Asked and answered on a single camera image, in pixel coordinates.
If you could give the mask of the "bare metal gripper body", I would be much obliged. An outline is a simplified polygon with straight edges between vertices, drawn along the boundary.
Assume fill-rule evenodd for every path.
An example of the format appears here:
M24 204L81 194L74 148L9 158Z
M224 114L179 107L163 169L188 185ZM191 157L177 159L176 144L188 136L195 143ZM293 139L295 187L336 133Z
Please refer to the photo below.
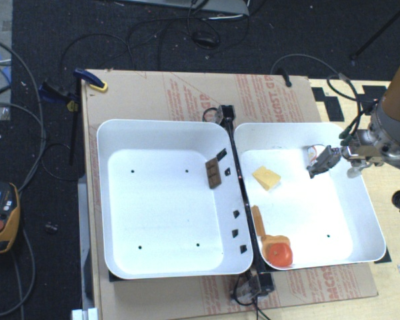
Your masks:
M341 154L353 162L352 166L388 164L400 170L400 142L388 137L385 131L359 129L341 147Z

